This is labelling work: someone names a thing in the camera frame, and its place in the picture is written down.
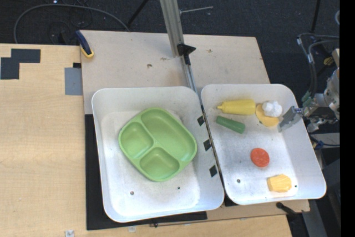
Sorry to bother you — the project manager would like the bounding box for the orange round toy slice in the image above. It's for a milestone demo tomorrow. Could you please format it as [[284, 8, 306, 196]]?
[[250, 148, 270, 168]]

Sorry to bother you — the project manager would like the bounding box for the pale wood board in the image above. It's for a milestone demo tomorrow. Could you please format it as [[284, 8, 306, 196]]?
[[79, 29, 311, 221]]

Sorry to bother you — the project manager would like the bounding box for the white plastic tray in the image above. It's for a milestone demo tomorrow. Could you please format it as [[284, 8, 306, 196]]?
[[91, 85, 225, 223], [200, 83, 327, 206]]

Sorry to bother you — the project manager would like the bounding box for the yellow mustard bottle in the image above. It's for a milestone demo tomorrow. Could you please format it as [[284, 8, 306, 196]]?
[[216, 99, 256, 116]]

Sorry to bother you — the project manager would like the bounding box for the yellow round toy slice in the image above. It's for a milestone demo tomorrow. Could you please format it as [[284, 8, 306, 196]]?
[[255, 103, 280, 128]]

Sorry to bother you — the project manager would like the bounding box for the green divided plate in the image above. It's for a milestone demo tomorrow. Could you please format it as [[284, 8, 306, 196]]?
[[118, 107, 198, 183]]

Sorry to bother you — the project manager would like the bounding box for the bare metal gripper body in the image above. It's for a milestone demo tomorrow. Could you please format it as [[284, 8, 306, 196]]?
[[303, 68, 341, 123]]

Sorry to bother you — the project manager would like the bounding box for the white toy cream puff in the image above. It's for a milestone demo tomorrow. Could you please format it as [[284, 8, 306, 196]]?
[[262, 100, 283, 118]]

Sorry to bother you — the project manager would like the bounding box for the green toy cucumber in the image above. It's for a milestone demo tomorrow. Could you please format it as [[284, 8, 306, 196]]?
[[215, 115, 246, 135]]

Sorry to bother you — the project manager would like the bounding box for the thin black and white rod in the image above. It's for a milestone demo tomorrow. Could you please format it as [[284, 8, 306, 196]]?
[[181, 54, 224, 180]]

